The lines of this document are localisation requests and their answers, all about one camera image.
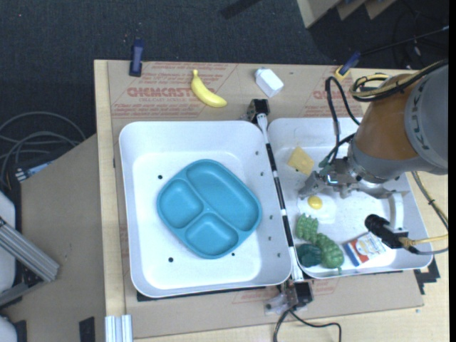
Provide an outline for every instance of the yellow banana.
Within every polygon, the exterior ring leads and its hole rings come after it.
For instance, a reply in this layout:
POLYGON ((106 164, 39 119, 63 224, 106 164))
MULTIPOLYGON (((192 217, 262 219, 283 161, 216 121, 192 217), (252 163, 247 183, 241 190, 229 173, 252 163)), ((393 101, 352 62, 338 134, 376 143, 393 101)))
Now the yellow banana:
POLYGON ((209 91, 198 76, 198 70, 193 70, 192 91, 204 104, 214 108, 222 108, 227 104, 225 99, 209 91))

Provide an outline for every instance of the wooden table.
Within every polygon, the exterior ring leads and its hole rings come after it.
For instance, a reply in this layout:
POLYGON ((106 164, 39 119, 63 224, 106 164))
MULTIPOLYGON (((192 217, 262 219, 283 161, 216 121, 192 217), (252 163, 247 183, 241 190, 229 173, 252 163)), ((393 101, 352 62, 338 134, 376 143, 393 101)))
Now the wooden table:
MULTIPOLYGON (((281 66, 274 66, 280 71, 281 66)), ((103 263, 105 276, 105 310, 108 316, 126 314, 124 278, 121 260, 118 198, 113 168, 113 131, 111 128, 110 86, 108 61, 95 61, 95 96, 98 136, 98 164, 100 172, 100 205, 103 230, 103 263)), ((353 69, 352 75, 361 76, 363 70, 353 69)), ((447 176, 422 174, 423 182, 440 206, 447 212, 447 176)), ((431 207, 412 183, 418 206, 431 236, 442 234, 441 225, 431 207)), ((338 322, 345 341, 449 341, 448 254, 436 257, 440 278, 425 285, 424 306, 355 314, 312 320, 314 323, 338 322)), ((228 328, 216 331, 150 337, 141 341, 271 341, 274 324, 228 328)), ((284 323, 279 340, 336 341, 336 328, 312 329, 297 321, 284 323)))

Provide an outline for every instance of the cable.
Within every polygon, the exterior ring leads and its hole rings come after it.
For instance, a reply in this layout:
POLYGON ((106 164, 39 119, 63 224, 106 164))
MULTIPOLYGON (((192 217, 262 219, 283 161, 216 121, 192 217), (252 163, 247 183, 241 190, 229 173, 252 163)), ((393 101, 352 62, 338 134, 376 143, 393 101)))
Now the cable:
POLYGON ((426 190, 423 182, 421 181, 421 178, 416 171, 412 171, 412 176, 413 179, 415 180, 418 189, 422 192, 424 197, 427 200, 427 203, 434 209, 435 213, 439 217, 439 219, 442 221, 443 225, 445 225, 445 228, 448 230, 448 217, 445 215, 445 213, 440 209, 440 207, 435 204, 435 200, 429 195, 428 191, 426 190))
MULTIPOLYGON (((24 118, 26 116, 32 116, 32 115, 47 115, 47 116, 51 116, 51 117, 55 117, 57 119, 60 119, 60 120, 63 120, 64 122, 68 123, 69 125, 71 125, 73 128, 75 128, 79 135, 81 136, 81 138, 83 140, 86 139, 83 131, 74 123, 72 122, 71 120, 69 120, 68 118, 65 118, 63 117, 62 115, 59 115, 59 114, 55 114, 55 113, 52 113, 52 112, 47 112, 47 111, 31 111, 31 112, 27 112, 27 113, 22 113, 22 114, 19 114, 19 115, 16 115, 14 117, 12 117, 11 119, 8 119, 5 123, 3 123, 2 125, 0 125, 0 132, 5 128, 7 127, 8 125, 10 125, 12 122, 14 122, 15 120, 18 120, 18 119, 21 119, 21 118, 24 118)), ((10 143, 17 143, 18 140, 15 140, 13 138, 9 138, 9 137, 6 137, 4 135, 0 135, 0 139, 2 140, 5 140, 7 142, 10 142, 10 143)), ((41 145, 41 144, 48 144, 47 142, 35 142, 34 143, 35 145, 41 145)))
POLYGON ((329 78, 327 78, 326 82, 325 82, 326 99, 328 101, 329 110, 331 111, 331 116, 333 118, 334 134, 336 136, 336 145, 334 145, 333 149, 329 152, 329 154, 327 154, 327 156, 325 156, 323 161, 320 162, 320 167, 325 167, 325 166, 327 166, 327 164, 330 164, 330 165, 333 164, 334 160, 337 157, 339 147, 342 146, 342 144, 350 141, 354 136, 354 134, 352 134, 352 135, 349 135, 348 137, 345 137, 344 139, 340 140, 341 129, 339 126, 336 109, 334 108, 334 104, 333 104, 333 98, 332 98, 332 94, 331 94, 331 81, 333 81, 337 85, 339 91, 341 92, 343 104, 345 105, 345 108, 346 108, 347 113, 350 116, 350 118, 353 120, 353 122, 355 122, 356 125, 360 124, 359 121, 355 118, 355 116, 351 112, 350 105, 348 104, 347 97, 343 91, 341 83, 339 83, 337 78, 335 78, 333 76, 330 76, 329 78))
POLYGON ((395 43, 392 43, 392 44, 388 44, 387 46, 384 46, 384 47, 374 48, 374 49, 371 49, 370 51, 362 52, 361 55, 362 56, 367 56, 368 54, 379 52, 379 51, 382 51, 383 49, 392 48, 394 46, 399 46, 400 44, 408 43, 408 42, 411 42, 411 41, 416 41, 418 39, 430 36, 432 34, 440 33, 442 31, 447 31, 449 28, 450 28, 450 26, 444 26, 443 28, 440 28, 440 29, 438 29, 436 31, 431 31, 429 33, 421 34, 420 36, 416 36, 416 37, 404 39, 403 41, 400 41, 400 42, 395 42, 395 43))
MULTIPOLYGON (((68 123, 71 127, 76 129, 78 135, 80 135, 82 140, 86 139, 86 136, 84 135, 83 131, 73 121, 69 120, 68 118, 63 117, 62 115, 55 114, 52 112, 47 112, 47 111, 32 111, 32 112, 27 112, 27 113, 22 113, 22 114, 16 115, 0 125, 0 133, 2 130, 4 130, 8 125, 12 124, 14 121, 17 121, 17 120, 25 118, 25 117, 36 116, 36 115, 44 115, 44 116, 49 116, 49 117, 53 117, 53 118, 62 120, 63 122, 68 123)), ((33 133, 23 139, 15 139, 15 138, 10 138, 5 135, 0 135, 0 140, 13 144, 13 147, 10 149, 10 151, 8 151, 6 154, 0 155, 0 159, 2 159, 2 161, 3 161, 0 166, 0 188, 1 189, 10 189, 10 186, 7 183, 5 176, 6 176, 6 167, 8 165, 8 162, 11 160, 11 158, 13 156, 14 156, 14 162, 18 163, 19 156, 23 153, 49 153, 50 152, 49 150, 47 150, 48 148, 44 148, 42 150, 39 150, 38 148, 25 150, 25 149, 23 149, 23 146, 25 146, 25 145, 26 146, 42 146, 42 145, 56 145, 56 144, 62 144, 62 143, 69 143, 71 147, 75 147, 77 144, 80 143, 77 140, 72 140, 72 139, 69 139, 58 133, 54 133, 54 132, 47 131, 47 130, 33 133), (33 140, 33 139, 39 138, 39 137, 51 137, 51 138, 57 138, 57 140, 33 140)))
MULTIPOLYGON (((434 209, 437 216, 442 221, 443 225, 445 226, 445 228, 448 231, 448 217, 440 209, 440 207, 437 204, 435 204, 435 200, 430 196, 429 192, 426 190, 423 182, 421 181, 419 174, 416 171, 412 171, 412 176, 413 176, 413 179, 415 180, 418 188, 420 189, 422 194, 425 196, 427 203, 434 209)), ((408 251, 410 251, 414 254, 433 255, 433 254, 441 254, 443 252, 448 251, 448 247, 445 247, 444 249, 439 249, 437 251, 424 252, 424 251, 420 251, 419 249, 415 248, 414 246, 416 244, 442 241, 447 238, 448 238, 448 233, 441 235, 441 236, 429 237, 429 238, 423 238, 423 239, 410 239, 408 237, 401 237, 401 238, 399 238, 399 241, 404 246, 405 249, 407 249, 408 251)))
POLYGON ((293 308, 290 308, 288 310, 286 310, 285 312, 283 312, 283 314, 280 316, 279 320, 277 321, 276 323, 276 328, 274 329, 274 334, 273 334, 273 341, 274 342, 277 342, 277 335, 279 334, 279 329, 280 329, 280 326, 282 325, 282 323, 284 322, 286 316, 288 315, 288 313, 290 313, 294 318, 296 318, 298 321, 300 321, 302 324, 305 324, 306 326, 309 326, 309 327, 313 327, 313 328, 325 328, 325 327, 329 327, 329 326, 336 326, 338 328, 338 341, 341 342, 342 341, 342 327, 339 323, 335 323, 335 322, 331 322, 331 323, 327 323, 327 324, 312 324, 312 323, 309 323, 309 322, 306 322, 305 320, 299 318, 294 312, 293 312, 293 308))
POLYGON ((413 18, 413 36, 416 37, 413 39, 413 44, 409 47, 412 48, 413 51, 410 53, 407 50, 407 44, 402 45, 403 49, 403 59, 402 63, 398 65, 399 67, 405 67, 409 69, 413 69, 412 65, 415 63, 414 58, 416 58, 418 61, 417 63, 420 64, 421 68, 425 67, 426 64, 423 63, 423 52, 426 54, 426 47, 431 47, 432 50, 430 50, 430 55, 435 55, 435 54, 440 54, 443 55, 444 57, 448 57, 448 35, 444 36, 442 34, 439 34, 437 37, 437 40, 430 40, 426 36, 422 36, 423 31, 429 31, 430 27, 434 29, 434 33, 439 33, 439 32, 448 32, 449 31, 449 25, 448 25, 448 15, 447 13, 444 14, 443 16, 430 16, 427 15, 426 13, 423 13, 421 10, 416 10, 414 9, 406 0, 400 0, 403 5, 407 8, 408 13, 411 14, 413 18), (425 29, 420 29, 420 22, 424 23, 423 26, 425 29))
POLYGON ((381 100, 383 98, 386 98, 388 96, 391 96, 394 93, 401 92, 406 88, 407 86, 411 85, 412 83, 418 81, 420 78, 423 76, 426 76, 427 74, 439 69, 440 67, 448 65, 448 60, 442 60, 438 61, 436 63, 433 63, 422 70, 417 71, 414 74, 407 75, 405 78, 401 78, 398 81, 391 83, 390 85, 385 85, 380 88, 374 88, 371 90, 367 91, 358 91, 358 89, 361 86, 364 86, 367 82, 370 81, 379 81, 379 80, 387 80, 390 76, 377 73, 374 75, 369 75, 369 76, 363 76, 360 77, 355 81, 355 83, 350 87, 350 94, 358 101, 363 101, 363 102, 371 102, 371 101, 376 101, 376 100, 381 100))
POLYGON ((42 132, 33 133, 31 135, 28 135, 24 139, 17 141, 16 144, 5 155, 5 159, 4 159, 3 164, 1 166, 1 170, 0 170, 0 185, 2 187, 6 187, 6 188, 9 187, 8 184, 5 181, 6 166, 7 166, 7 163, 9 161, 9 158, 18 150, 18 148, 20 148, 28 140, 33 139, 33 138, 39 138, 39 137, 60 138, 60 139, 62 139, 64 141, 67 141, 73 147, 75 147, 77 145, 76 142, 74 142, 72 140, 69 140, 67 137, 65 137, 63 135, 59 135, 59 134, 53 133, 53 132, 49 132, 49 131, 42 131, 42 132))

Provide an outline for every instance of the black cable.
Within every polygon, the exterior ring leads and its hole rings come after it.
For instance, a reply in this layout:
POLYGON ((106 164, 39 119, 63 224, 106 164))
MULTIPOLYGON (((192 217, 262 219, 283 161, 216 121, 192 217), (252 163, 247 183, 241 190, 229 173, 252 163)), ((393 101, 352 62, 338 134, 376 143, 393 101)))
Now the black cable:
MULTIPOLYGON (((394 23, 394 26, 393 26, 393 34, 392 34, 391 44, 396 42, 395 37, 397 35, 400 22, 402 21, 403 17, 408 15, 408 14, 409 14, 409 11, 405 11, 401 15, 399 15, 399 17, 396 19, 396 22, 394 23)), ((396 66, 398 68, 404 68, 406 65, 403 64, 403 63, 404 63, 404 61, 406 61, 406 57, 408 56, 408 54, 407 54, 407 52, 405 52, 405 54, 403 54, 404 57, 402 57, 401 60, 399 61, 398 53, 397 53, 398 49, 397 48, 400 48, 400 47, 394 45, 392 47, 392 49, 391 49, 391 51, 393 53, 393 60, 394 60, 396 66)))
POLYGON ((326 324, 312 324, 309 322, 306 322, 305 320, 299 318, 294 312, 293 308, 285 310, 283 314, 280 316, 279 320, 276 323, 276 328, 274 329, 274 334, 273 334, 273 342, 277 342, 277 335, 279 334, 279 329, 282 323, 284 322, 286 316, 290 313, 294 318, 296 318, 298 321, 300 321, 302 324, 305 324, 306 326, 313 327, 313 328, 326 328, 330 326, 336 326, 338 328, 338 342, 342 341, 342 327, 339 323, 331 322, 331 323, 326 323, 326 324))
POLYGON ((55 138, 59 138, 61 140, 64 140, 64 141, 67 141, 71 146, 75 147, 77 145, 76 142, 72 141, 72 140, 69 140, 68 138, 62 136, 62 135, 59 135, 59 134, 56 134, 56 133, 52 133, 52 132, 48 132, 48 131, 42 131, 42 132, 37 132, 37 133, 33 133, 33 134, 30 134, 29 136, 25 137, 24 139, 22 140, 19 140, 16 142, 16 144, 10 149, 10 151, 8 151, 8 153, 6 154, 6 157, 3 161, 3 164, 1 165, 1 169, 0 169, 0 186, 2 188, 8 188, 8 185, 5 181, 5 174, 6 174, 6 166, 8 164, 8 161, 9 161, 9 158, 18 150, 18 148, 20 148, 25 142, 27 142, 28 140, 30 139, 33 139, 33 138, 38 138, 38 137, 55 137, 55 138))
POLYGON ((427 203, 434 209, 434 211, 437 214, 437 216, 439 217, 440 221, 443 223, 445 228, 448 230, 448 220, 445 219, 445 216, 443 215, 442 211, 439 209, 439 207, 437 205, 435 205, 434 199, 432 199, 430 197, 430 195, 428 194, 428 192, 426 191, 423 183, 421 182, 420 176, 418 175, 418 173, 416 171, 412 171, 412 176, 416 182, 416 185, 418 186, 418 189, 420 189, 421 193, 427 200, 427 203))
MULTIPOLYGON (((18 119, 21 119, 21 118, 24 118, 26 116, 32 116, 32 115, 46 115, 46 116, 51 116, 51 117, 54 117, 54 118, 57 118, 57 119, 60 119, 64 122, 67 122, 69 125, 71 125, 73 128, 76 129, 76 131, 79 133, 79 135, 81 136, 81 138, 83 140, 86 139, 83 131, 74 123, 72 122, 71 120, 69 120, 68 118, 65 118, 63 117, 62 115, 59 115, 59 114, 55 114, 55 113, 52 113, 52 112, 47 112, 47 111, 32 111, 32 112, 28 112, 28 113, 22 113, 22 114, 19 114, 19 115, 16 115, 14 117, 12 117, 11 119, 8 119, 5 123, 3 123, 2 125, 0 125, 0 132, 5 128, 7 127, 8 125, 10 125, 12 122, 14 122, 15 120, 18 120, 18 119)), ((9 137, 6 137, 4 135, 0 135, 0 139, 2 140, 5 140, 7 142, 10 142, 10 143, 17 143, 19 142, 19 140, 15 140, 13 138, 9 138, 9 137)), ((35 142, 33 143, 34 145, 42 145, 42 144, 50 144, 52 142, 35 142)))
POLYGON ((371 49, 370 51, 362 52, 361 55, 362 56, 367 56, 368 54, 376 53, 376 52, 382 51, 383 49, 392 48, 392 47, 399 46, 401 44, 405 44, 405 43, 408 43, 408 42, 411 42, 411 41, 416 41, 418 39, 430 36, 432 34, 436 34, 436 33, 440 33, 440 32, 446 31, 448 29, 449 29, 448 26, 444 26, 443 28, 440 28, 440 29, 438 29, 436 31, 431 31, 429 33, 421 34, 420 36, 414 36, 412 38, 404 39, 403 41, 400 41, 400 42, 395 42, 395 43, 392 43, 392 44, 388 44, 387 46, 384 46, 384 47, 374 48, 374 49, 371 49))
POLYGON ((331 94, 331 81, 333 81, 337 85, 339 91, 341 92, 343 104, 345 105, 345 108, 346 108, 347 113, 350 116, 350 118, 357 125, 360 124, 359 121, 355 118, 355 116, 351 112, 350 105, 348 104, 347 97, 343 91, 341 83, 339 83, 339 81, 333 76, 330 76, 329 78, 327 78, 326 82, 325 82, 326 99, 328 101, 328 107, 329 107, 329 110, 331 111, 331 116, 333 118, 333 122, 334 122, 334 126, 335 126, 334 130, 336 132, 336 145, 333 147, 333 149, 330 151, 330 153, 326 156, 329 164, 332 164, 334 162, 334 160, 336 159, 339 147, 343 143, 347 142, 348 140, 350 140, 353 137, 353 135, 349 135, 347 138, 344 138, 342 141, 340 141, 339 121, 337 118, 336 109, 334 108, 334 104, 333 104, 333 98, 332 98, 332 94, 331 94))
POLYGON ((413 254, 419 254, 421 256, 432 256, 434 254, 442 254, 448 251, 448 247, 445 247, 444 249, 438 249, 437 251, 420 251, 415 247, 408 247, 406 249, 413 254))
POLYGON ((371 96, 369 98, 365 97, 364 95, 362 96, 359 96, 359 95, 356 95, 356 90, 358 88, 360 88, 361 86, 365 85, 367 82, 369 82, 369 79, 367 77, 361 77, 359 79, 357 79, 355 81, 355 83, 352 85, 352 88, 354 88, 354 90, 352 90, 352 93, 351 95, 353 96, 353 98, 357 101, 360 101, 360 102, 364 102, 364 103, 370 103, 370 102, 373 102, 373 101, 378 101, 378 100, 382 100, 384 98, 387 98, 388 96, 391 96, 395 93, 399 93, 401 91, 403 91, 406 87, 410 86, 412 83, 415 83, 416 81, 420 80, 423 76, 426 76, 427 74, 443 67, 443 66, 446 66, 449 64, 449 60, 446 58, 444 60, 441 60, 439 62, 436 62, 432 65, 429 65, 428 67, 422 69, 421 71, 418 71, 416 74, 414 75, 411 75, 410 76, 410 79, 409 80, 406 80, 404 83, 396 83, 395 86, 392 86, 391 88, 389 88, 388 90, 384 90, 382 93, 377 93, 375 94, 374 96, 371 96))
POLYGON ((299 318, 293 311, 290 311, 291 315, 296 318, 298 321, 300 321, 301 323, 305 324, 306 326, 309 326, 309 327, 313 327, 313 328, 325 328, 325 327, 330 327, 330 326, 336 326, 339 330, 339 337, 338 337, 338 341, 341 342, 342 341, 342 327, 339 323, 336 323, 336 322, 330 322, 330 323, 326 323, 326 324, 312 324, 312 323, 309 323, 309 322, 306 322, 305 320, 299 318))

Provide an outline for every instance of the blue divided plate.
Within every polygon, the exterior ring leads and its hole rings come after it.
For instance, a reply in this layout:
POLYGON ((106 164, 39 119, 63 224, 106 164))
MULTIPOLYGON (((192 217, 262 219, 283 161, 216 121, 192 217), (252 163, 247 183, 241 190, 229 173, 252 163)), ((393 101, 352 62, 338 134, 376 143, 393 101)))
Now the blue divided plate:
POLYGON ((160 190, 157 211, 205 259, 232 252, 261 220, 261 205, 252 191, 214 160, 198 160, 179 171, 160 190))

